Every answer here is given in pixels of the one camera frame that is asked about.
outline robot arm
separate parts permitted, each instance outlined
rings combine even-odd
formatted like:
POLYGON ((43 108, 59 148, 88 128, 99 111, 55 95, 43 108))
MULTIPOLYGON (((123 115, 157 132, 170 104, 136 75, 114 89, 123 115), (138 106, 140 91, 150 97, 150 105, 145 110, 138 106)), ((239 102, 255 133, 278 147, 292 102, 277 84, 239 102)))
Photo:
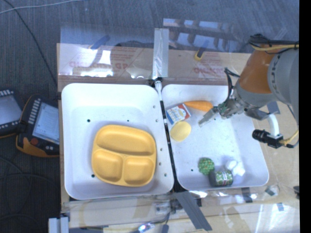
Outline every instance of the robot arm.
MULTIPOLYGON (((271 115, 262 112, 260 108, 271 102, 280 101, 292 106, 299 126, 298 43, 270 41, 262 35, 253 36, 249 43, 255 51, 248 59, 235 86, 232 85, 230 78, 233 74, 225 70, 229 89, 227 99, 213 112, 204 115, 204 119, 199 124, 209 121, 209 117, 214 116, 216 110, 222 118, 245 113, 249 117, 263 120, 271 115)), ((266 131, 255 130, 253 137, 274 148, 284 146, 280 141, 283 140, 281 135, 276 137, 266 131)))

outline dark gray carpet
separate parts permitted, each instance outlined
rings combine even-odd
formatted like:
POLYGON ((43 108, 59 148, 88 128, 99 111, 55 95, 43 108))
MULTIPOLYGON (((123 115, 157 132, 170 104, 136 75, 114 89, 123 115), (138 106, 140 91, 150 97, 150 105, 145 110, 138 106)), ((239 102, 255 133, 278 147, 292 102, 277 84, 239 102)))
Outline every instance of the dark gray carpet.
MULTIPOLYGON (((19 7, 65 0, 7 1, 19 7)), ((10 8, 0 0, 0 11, 10 8)), ((96 39, 88 25, 106 25, 110 32, 127 28, 133 40, 148 42, 153 29, 163 27, 164 18, 173 18, 233 25, 230 34, 240 46, 256 33, 271 39, 299 40, 299 0, 88 0, 18 12, 46 60, 18 14, 0 14, 0 89, 13 88, 24 101, 36 93, 56 98, 56 44, 96 39)), ((60 180, 58 158, 28 156, 16 149, 13 136, 0 139, 0 157, 0 232, 47 232, 48 218, 60 212, 59 189, 54 187, 60 180), (19 173, 18 168, 41 178, 5 176, 19 173)))

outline divided yellow plate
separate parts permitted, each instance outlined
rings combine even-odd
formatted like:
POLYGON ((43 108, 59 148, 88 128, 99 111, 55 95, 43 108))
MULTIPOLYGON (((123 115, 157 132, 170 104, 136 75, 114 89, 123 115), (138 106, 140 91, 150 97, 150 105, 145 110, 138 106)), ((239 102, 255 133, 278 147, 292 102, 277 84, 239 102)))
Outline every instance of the divided yellow plate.
POLYGON ((92 169, 100 180, 123 186, 148 184, 156 168, 156 142, 146 131, 106 125, 95 136, 92 169))

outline orange toy carrot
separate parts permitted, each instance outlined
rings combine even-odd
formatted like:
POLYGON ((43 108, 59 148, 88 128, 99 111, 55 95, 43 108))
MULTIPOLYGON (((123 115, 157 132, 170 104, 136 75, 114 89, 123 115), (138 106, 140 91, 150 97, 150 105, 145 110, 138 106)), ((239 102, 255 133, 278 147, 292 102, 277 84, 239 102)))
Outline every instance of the orange toy carrot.
POLYGON ((184 104, 187 107, 190 107, 190 108, 193 108, 193 109, 197 109, 197 110, 200 110, 200 111, 206 111, 206 112, 208 112, 211 108, 214 107, 211 102, 204 101, 204 100, 187 101, 187 102, 184 102, 184 104))

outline clear plastic sheet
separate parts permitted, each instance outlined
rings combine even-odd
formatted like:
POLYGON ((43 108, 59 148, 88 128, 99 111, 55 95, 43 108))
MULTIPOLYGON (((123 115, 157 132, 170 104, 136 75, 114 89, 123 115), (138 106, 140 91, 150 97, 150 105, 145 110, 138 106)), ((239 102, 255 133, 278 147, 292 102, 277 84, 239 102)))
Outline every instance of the clear plastic sheet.
MULTIPOLYGON (((169 45, 163 85, 227 85, 224 67, 240 74, 252 52, 247 45, 248 36, 228 23, 165 19, 164 29, 169 30, 169 45), (198 61, 194 57, 202 47, 206 49, 198 61)), ((165 52, 161 43, 166 40, 155 38, 155 29, 133 31, 94 25, 64 26, 58 46, 59 92, 67 84, 76 82, 146 84, 154 79, 155 53, 162 51, 156 58, 163 61, 161 54, 165 52), (92 50, 93 44, 104 36, 108 39, 105 44, 92 50)), ((297 125, 288 107, 280 102, 278 106, 280 133, 287 138, 297 125)), ((267 120, 253 120, 253 123, 255 129, 270 130, 267 120)), ((264 143, 260 146, 269 170, 266 185, 190 191, 213 231, 300 231, 299 145, 293 149, 274 149, 264 143)), ((200 232, 171 194, 72 200, 63 188, 62 213, 70 218, 71 228, 103 229, 105 226, 104 232, 134 232, 147 224, 148 232, 161 232, 169 213, 169 232, 200 232)))

